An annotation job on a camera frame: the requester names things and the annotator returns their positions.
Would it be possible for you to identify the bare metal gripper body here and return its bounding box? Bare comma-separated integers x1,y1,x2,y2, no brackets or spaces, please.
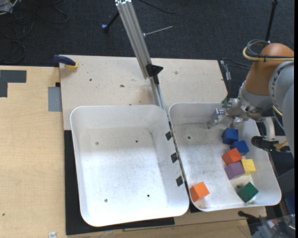
223,97,251,123

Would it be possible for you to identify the blue cube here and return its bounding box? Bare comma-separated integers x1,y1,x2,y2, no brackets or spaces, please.
229,140,250,156
222,127,239,145

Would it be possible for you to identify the red-orange cube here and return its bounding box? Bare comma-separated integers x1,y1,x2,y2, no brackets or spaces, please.
221,147,243,166

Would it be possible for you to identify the white plastic tray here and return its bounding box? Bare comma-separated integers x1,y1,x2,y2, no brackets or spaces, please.
168,102,282,212
70,104,190,228

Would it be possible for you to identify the yellow cube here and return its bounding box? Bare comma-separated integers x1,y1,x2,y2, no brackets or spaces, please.
241,159,257,175

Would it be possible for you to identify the purple cube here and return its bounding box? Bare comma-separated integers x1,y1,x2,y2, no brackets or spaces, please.
224,161,246,180

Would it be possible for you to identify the green cube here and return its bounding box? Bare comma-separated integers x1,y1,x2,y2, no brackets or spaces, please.
236,181,260,204

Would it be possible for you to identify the orange cube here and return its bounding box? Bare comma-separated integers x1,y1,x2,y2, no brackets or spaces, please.
189,181,211,203

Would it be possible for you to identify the pale wood board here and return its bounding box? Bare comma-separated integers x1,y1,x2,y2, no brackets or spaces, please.
58,55,268,233

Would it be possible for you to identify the black cylinder on white bracket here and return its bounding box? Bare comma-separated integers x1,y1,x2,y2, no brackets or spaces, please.
250,117,289,153

